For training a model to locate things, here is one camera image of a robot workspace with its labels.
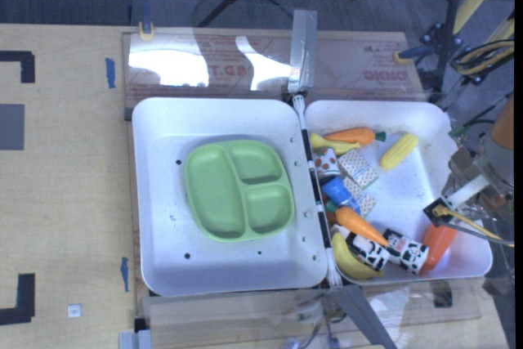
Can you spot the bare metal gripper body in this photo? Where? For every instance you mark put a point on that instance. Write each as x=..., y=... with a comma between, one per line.
x=466, y=162

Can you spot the white plastic tray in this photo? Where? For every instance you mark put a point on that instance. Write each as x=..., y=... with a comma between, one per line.
x=163, y=175
x=408, y=196

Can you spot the yellow corn cob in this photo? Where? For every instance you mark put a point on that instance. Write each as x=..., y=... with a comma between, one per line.
x=398, y=151

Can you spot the white carton with orange pattern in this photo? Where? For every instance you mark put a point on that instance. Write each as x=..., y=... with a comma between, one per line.
x=365, y=200
x=359, y=169

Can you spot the cow print can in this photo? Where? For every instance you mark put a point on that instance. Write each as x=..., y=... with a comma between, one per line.
x=408, y=252

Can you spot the orange carrot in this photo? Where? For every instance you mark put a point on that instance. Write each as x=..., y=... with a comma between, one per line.
x=355, y=222
x=353, y=136

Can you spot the blue bottle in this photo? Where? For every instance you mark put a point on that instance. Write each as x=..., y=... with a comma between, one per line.
x=339, y=192

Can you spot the cow print carton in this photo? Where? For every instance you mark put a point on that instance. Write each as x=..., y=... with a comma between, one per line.
x=369, y=253

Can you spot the white can with red print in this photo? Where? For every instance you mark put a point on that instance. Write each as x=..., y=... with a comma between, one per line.
x=325, y=163

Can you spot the yellow banana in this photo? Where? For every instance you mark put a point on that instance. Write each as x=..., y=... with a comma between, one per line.
x=323, y=143
x=347, y=261

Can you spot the brown cardboard board, red print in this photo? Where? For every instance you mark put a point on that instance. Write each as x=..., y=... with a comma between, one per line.
x=351, y=65

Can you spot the thin black and white rod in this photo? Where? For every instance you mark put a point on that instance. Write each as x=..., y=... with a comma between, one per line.
x=308, y=153

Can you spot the green divided plate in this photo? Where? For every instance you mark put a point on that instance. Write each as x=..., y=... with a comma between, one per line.
x=212, y=188

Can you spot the black cylinder on white bracket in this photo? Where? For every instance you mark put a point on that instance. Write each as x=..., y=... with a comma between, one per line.
x=463, y=192

